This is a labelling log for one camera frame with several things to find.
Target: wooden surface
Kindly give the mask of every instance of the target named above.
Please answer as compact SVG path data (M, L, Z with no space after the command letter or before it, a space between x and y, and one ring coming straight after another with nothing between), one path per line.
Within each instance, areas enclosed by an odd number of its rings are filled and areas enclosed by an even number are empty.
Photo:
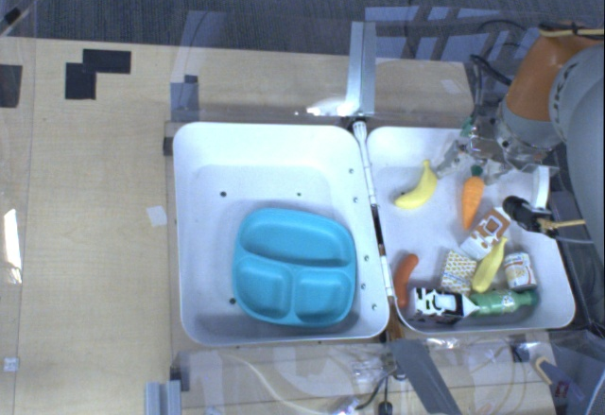
M153 226L147 215L149 207L166 208L162 140L169 116L170 78L183 71L199 74L202 97L222 106L261 100L278 106L285 101L288 108L299 108L343 94L346 58L183 52L109 43L37 41L36 45L15 413L143 413L145 383L166 381L172 361L166 227ZM131 73L98 75L95 101L65 100L65 63L80 62L85 47L130 50ZM399 104L419 117L450 103L457 109L449 108L444 117L468 113L470 97L464 99L453 88L453 84L461 91L465 87L460 66L444 64L436 69L436 64L427 64L425 80L413 76L408 82L409 95L405 86L398 88L400 73L406 70L404 77L412 77L416 69L404 61L381 67L389 72L377 80L377 104L393 108ZM423 93L423 84L432 84L432 95ZM410 95L422 97L412 100ZM201 353L202 359L207 355L218 363L208 362L200 381L206 383L206 390L222 384L218 413L317 413L333 402L332 393L352 389L365 398L364 393L372 389L352 381L351 366L339 354L334 355L336 371L321 364L325 370L321 373L334 377L334 389L315 395L314 389L284 383L285 370L297 376L307 373L304 379L315 380L318 386L324 383L313 376L318 360L305 355L305 348L295 350L294 364L289 358L261 354L266 359L231 368L221 358L227 354ZM516 369L510 362L502 363L498 365L502 373ZM442 366L447 380L465 380L453 389L454 396L463 407L483 410L477 413L493 413L485 404L490 400L500 404L503 393L508 394L500 407L503 412L552 412L548 390L535 377L507 378L507 385L502 379L485 378L474 388L472 376L459 377L459 370L468 374L468 367ZM264 382L259 381L259 370L265 374ZM242 393L251 400L245 406L237 405L244 400ZM391 393L402 413L424 413L408 385L391 387ZM291 401L276 404L279 399ZM204 409L198 406L184 413L201 414Z

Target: can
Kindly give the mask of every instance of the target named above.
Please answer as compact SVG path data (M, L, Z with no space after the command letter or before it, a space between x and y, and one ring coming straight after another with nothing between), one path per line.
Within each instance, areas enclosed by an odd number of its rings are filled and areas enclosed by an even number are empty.
M523 291L535 289L538 286L527 253L510 253L504 258L503 266L510 289Z

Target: brown handle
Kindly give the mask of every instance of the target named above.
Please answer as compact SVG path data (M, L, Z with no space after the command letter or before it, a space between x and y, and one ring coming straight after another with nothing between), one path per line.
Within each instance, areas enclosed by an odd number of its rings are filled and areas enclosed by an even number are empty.
M397 266L393 277L393 286L395 287L395 296L397 297L397 305L400 309L405 309L409 302L409 294L407 293L407 283L412 270L418 266L418 255L415 253L408 254Z

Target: bottle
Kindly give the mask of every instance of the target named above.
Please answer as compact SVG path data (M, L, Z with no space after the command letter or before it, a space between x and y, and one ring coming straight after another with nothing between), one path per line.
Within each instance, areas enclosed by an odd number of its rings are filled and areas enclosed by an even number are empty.
M536 305L538 294L535 290L515 292L508 289L492 290L483 294L472 294L471 301L479 308L473 316L499 316L513 313L522 305Z

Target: blue plate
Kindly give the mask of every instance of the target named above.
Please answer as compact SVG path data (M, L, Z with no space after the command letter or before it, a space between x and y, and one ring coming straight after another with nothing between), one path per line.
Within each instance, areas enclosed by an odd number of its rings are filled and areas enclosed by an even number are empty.
M325 216L265 208L240 225L233 256L233 293L259 320L326 327L353 303L355 246L342 225Z

